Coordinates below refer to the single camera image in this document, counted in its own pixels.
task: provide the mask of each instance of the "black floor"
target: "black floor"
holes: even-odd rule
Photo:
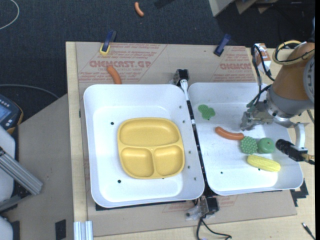
[[[120,43],[229,45],[275,48],[288,40],[312,37],[315,0],[279,0],[260,14],[251,7],[239,15],[230,4],[213,17],[208,0],[14,0],[17,20],[0,29],[0,94],[16,102],[24,120],[67,93],[66,41],[103,42],[108,30]],[[134,11],[139,1],[145,16]],[[0,0],[0,28],[17,14]]]

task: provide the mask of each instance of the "blue clamp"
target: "blue clamp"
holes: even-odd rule
[[[109,50],[110,50],[110,43],[112,43],[117,36],[117,31],[114,30],[110,30],[106,36],[106,39],[104,41],[104,43],[101,45],[100,47],[100,54],[105,56],[108,54]]]
[[[217,46],[217,48],[215,48],[213,53],[220,57],[224,51],[224,47],[227,45],[230,39],[231,39],[231,35],[225,34],[223,39],[220,41],[219,45]]]

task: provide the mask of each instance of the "brown sausage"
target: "brown sausage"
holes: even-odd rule
[[[115,84],[117,84],[117,85],[122,84],[120,75],[118,74],[118,72],[115,70],[115,68],[113,66],[108,66],[106,68],[106,71],[108,71],[108,73],[112,76],[112,79]]]
[[[140,9],[138,2],[134,3],[134,9],[140,17],[143,17],[145,15],[145,13]]]
[[[226,131],[222,127],[218,126],[215,128],[215,132],[220,135],[223,138],[226,138],[228,140],[235,140],[235,141],[240,141],[242,140],[245,136],[243,133],[232,133],[229,131]]]

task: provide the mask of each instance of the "yellow plate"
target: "yellow plate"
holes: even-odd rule
[[[177,175],[185,166],[181,134],[171,120],[126,120],[118,128],[117,142],[122,168],[133,178],[167,178]]]

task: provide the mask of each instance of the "table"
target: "table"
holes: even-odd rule
[[[87,198],[85,189],[85,172],[82,150],[81,120],[79,117],[80,101],[77,71],[77,49],[76,42],[66,43],[66,65],[68,82],[68,103],[69,103],[69,126],[70,126],[70,148],[72,165],[72,191],[73,191],[73,215],[75,222],[85,222],[88,220]],[[275,76],[280,70],[280,66],[272,63],[272,74]],[[269,84],[269,79],[263,78],[263,82]],[[311,122],[307,113],[304,112],[300,117],[294,118],[297,122]],[[290,131],[291,138],[295,139],[295,134]],[[310,123],[306,127],[306,143],[309,154],[314,155],[314,125]],[[302,222],[306,223],[315,234],[315,168],[314,166],[301,163],[305,183],[308,189],[308,196],[298,200],[297,215],[289,217],[277,217],[268,219],[249,220],[241,222],[230,222],[212,225],[216,232],[227,233],[233,239],[308,239],[310,236],[303,229]],[[110,236],[95,237],[97,240],[124,240],[124,239],[195,239],[194,226],[179,227],[174,229],[164,229],[156,231],[137,232],[130,234],[117,234]],[[214,239],[210,232],[204,227],[200,229],[203,238]]]

